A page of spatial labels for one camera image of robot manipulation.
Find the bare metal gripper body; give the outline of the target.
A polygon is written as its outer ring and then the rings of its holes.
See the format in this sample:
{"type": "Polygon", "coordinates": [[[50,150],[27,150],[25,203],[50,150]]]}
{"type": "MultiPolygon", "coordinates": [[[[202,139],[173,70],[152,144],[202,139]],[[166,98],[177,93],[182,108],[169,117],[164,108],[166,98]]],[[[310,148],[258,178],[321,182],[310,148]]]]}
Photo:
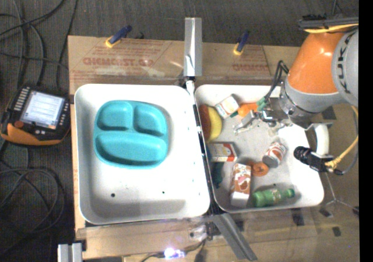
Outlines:
{"type": "Polygon", "coordinates": [[[285,91],[281,91],[277,97],[269,98],[270,109],[274,117],[282,123],[293,123],[293,115],[296,113],[296,105],[285,91]]]}

